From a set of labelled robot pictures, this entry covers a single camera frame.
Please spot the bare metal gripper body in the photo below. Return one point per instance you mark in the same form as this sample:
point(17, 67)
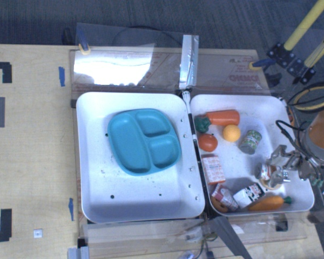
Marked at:
point(305, 166)

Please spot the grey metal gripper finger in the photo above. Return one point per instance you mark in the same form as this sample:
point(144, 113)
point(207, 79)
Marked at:
point(278, 177)
point(279, 153)

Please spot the red and white can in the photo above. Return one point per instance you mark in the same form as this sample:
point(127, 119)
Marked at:
point(264, 171)

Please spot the small orange carrot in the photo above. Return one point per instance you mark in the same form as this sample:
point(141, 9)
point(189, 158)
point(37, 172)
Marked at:
point(267, 203)

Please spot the green and white can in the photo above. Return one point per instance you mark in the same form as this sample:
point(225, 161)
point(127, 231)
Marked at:
point(250, 142)

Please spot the black and white milk carton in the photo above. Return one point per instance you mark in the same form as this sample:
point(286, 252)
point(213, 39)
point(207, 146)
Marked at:
point(248, 196)

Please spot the white plastic tray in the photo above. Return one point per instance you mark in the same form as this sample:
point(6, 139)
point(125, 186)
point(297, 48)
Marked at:
point(102, 187)
point(262, 109)

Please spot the yellow-orange ball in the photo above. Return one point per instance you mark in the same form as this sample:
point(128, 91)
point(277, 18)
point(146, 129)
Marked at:
point(231, 133)

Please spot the red and white carton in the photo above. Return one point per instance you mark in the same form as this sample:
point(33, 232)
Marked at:
point(226, 197)

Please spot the orange patterned white carton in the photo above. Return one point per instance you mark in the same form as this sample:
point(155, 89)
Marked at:
point(213, 170)

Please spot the large orange carrot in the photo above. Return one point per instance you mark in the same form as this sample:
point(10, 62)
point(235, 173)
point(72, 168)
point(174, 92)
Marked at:
point(222, 117)

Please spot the orange doughnut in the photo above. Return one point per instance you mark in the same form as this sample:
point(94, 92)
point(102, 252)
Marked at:
point(217, 206)

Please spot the red tomato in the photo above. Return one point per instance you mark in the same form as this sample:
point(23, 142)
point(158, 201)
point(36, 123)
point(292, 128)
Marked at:
point(208, 142)

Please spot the blue divided plate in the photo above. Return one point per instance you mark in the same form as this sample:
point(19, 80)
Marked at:
point(129, 139)

